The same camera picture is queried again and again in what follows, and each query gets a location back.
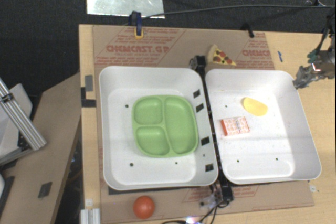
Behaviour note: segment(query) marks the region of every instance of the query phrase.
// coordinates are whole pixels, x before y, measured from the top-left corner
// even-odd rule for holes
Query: yellow oval object
[[[244,98],[243,106],[247,112],[254,116],[264,116],[268,111],[268,107],[265,104],[249,97]]]

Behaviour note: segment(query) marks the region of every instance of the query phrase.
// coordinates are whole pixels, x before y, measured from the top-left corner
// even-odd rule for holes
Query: green divided plate
[[[176,157],[193,152],[198,131],[190,103],[176,95],[138,99],[132,109],[135,142],[151,157]]]

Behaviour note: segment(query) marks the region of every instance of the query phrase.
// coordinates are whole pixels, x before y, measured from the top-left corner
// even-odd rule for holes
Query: orange ball
[[[141,196],[133,204],[133,212],[140,219],[151,217],[155,210],[153,200],[148,196]]]

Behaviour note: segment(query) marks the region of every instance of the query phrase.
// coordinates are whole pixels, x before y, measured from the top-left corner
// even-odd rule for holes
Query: blue mark
[[[278,51],[278,55],[279,55],[280,62],[283,62],[282,57],[281,57],[282,55],[281,52]]]

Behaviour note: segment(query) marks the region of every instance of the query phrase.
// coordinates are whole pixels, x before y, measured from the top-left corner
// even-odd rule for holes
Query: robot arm
[[[325,38],[330,34],[331,45],[328,50],[320,50]],[[315,50],[308,54],[307,67],[300,66],[293,81],[294,87],[305,88],[312,81],[320,79],[335,78],[335,8],[330,16],[327,17],[327,25],[322,35],[321,42]]]

